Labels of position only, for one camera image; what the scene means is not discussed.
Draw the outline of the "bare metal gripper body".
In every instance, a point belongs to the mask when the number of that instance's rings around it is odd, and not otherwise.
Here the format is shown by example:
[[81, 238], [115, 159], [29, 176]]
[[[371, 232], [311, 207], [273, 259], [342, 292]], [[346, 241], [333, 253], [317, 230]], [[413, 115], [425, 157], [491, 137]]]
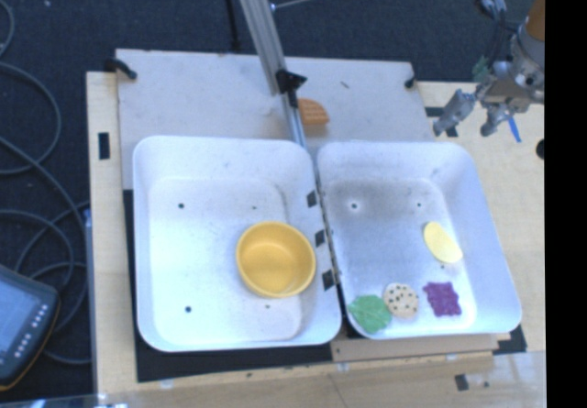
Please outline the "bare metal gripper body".
[[524, 113], [545, 101], [544, 69], [531, 60], [496, 61], [478, 84], [476, 95], [484, 105], [504, 105]]

